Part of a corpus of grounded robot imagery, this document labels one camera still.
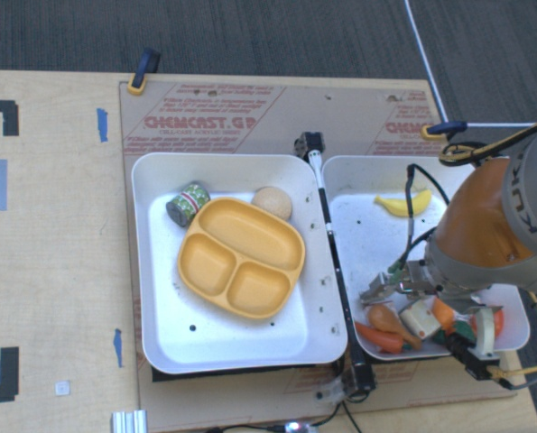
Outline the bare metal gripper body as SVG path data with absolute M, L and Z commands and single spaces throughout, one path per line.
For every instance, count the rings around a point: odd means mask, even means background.
M 424 260 L 406 262 L 399 280 L 401 293 L 410 297 L 425 297 L 438 295 L 442 290 L 442 286 L 433 280 Z

